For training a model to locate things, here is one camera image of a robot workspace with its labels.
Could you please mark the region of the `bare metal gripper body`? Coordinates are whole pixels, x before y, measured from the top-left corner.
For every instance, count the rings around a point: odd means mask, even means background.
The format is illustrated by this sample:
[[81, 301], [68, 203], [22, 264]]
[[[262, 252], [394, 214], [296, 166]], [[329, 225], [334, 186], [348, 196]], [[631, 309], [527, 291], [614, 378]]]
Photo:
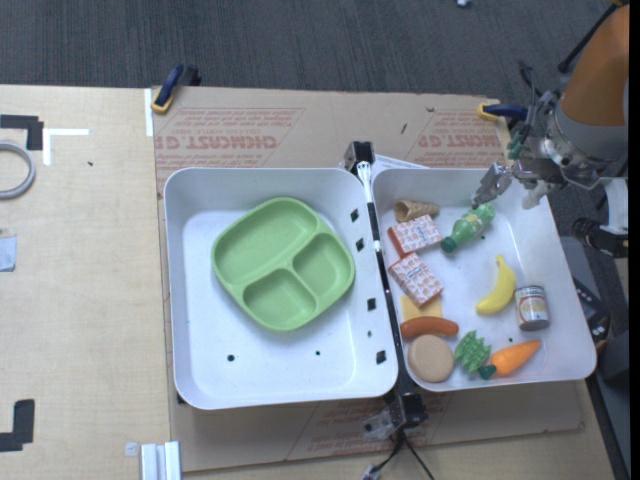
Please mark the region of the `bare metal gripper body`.
[[571, 183], [592, 189], [601, 175], [601, 161], [563, 138], [529, 137], [510, 147], [512, 174], [521, 182], [564, 187]]

